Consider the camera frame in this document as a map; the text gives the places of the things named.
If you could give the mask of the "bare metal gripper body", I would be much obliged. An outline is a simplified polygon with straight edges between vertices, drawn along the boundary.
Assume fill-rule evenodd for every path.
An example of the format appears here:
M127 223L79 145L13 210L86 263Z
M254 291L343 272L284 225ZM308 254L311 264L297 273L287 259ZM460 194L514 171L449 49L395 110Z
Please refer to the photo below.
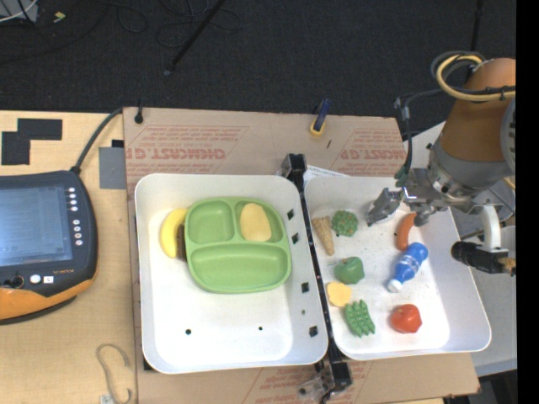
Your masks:
M469 190L437 167L413 167L403 182L403 201L418 214L434 214L449 207L472 208Z

